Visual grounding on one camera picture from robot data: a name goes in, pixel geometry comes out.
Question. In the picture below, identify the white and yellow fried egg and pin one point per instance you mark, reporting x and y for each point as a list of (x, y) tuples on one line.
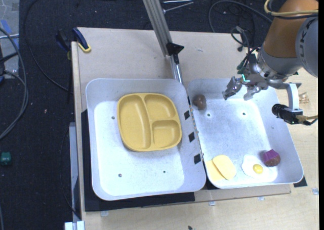
[(257, 169)]

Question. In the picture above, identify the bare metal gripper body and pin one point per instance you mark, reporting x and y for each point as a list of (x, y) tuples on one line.
[(256, 77)]

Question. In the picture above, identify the yellow divided plate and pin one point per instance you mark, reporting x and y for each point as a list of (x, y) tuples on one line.
[(149, 122)]

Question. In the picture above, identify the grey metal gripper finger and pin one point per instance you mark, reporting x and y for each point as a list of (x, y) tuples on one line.
[(250, 93), (231, 88)]

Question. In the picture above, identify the yellow toy cheese slice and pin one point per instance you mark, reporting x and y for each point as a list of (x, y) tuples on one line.
[(212, 173), (224, 167)]

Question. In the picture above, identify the brown round toy food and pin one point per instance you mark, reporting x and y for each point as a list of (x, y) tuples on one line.
[(200, 101)]

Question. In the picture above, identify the purple and brown toy cupcake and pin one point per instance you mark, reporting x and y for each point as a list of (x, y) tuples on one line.
[(271, 158)]

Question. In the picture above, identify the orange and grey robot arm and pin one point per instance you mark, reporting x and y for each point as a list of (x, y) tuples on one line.
[(283, 37)]

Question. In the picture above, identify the thin black and white rod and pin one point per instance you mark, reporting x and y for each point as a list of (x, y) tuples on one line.
[(195, 129)]

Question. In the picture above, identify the brown cardboard board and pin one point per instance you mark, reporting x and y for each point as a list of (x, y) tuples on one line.
[(126, 54)]

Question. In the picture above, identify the white plastic tray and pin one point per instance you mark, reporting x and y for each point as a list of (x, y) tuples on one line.
[(233, 133), (141, 173)]

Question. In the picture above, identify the black cylinder on white bracket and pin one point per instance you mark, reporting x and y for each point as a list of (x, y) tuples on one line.
[(287, 114)]

